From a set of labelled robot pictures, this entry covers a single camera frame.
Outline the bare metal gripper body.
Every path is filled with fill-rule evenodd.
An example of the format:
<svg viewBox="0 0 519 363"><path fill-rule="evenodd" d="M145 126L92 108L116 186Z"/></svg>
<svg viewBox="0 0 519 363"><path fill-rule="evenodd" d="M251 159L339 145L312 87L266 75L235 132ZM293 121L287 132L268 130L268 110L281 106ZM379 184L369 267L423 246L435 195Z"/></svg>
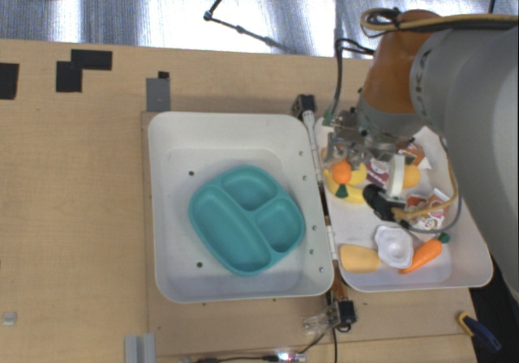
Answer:
<svg viewBox="0 0 519 363"><path fill-rule="evenodd" d="M357 109L342 110L339 114L326 111L323 126L330 127L328 136L345 141L345 156L351 146L364 146L366 155L390 156L397 152L401 137L395 137L377 130L365 114Z"/></svg>

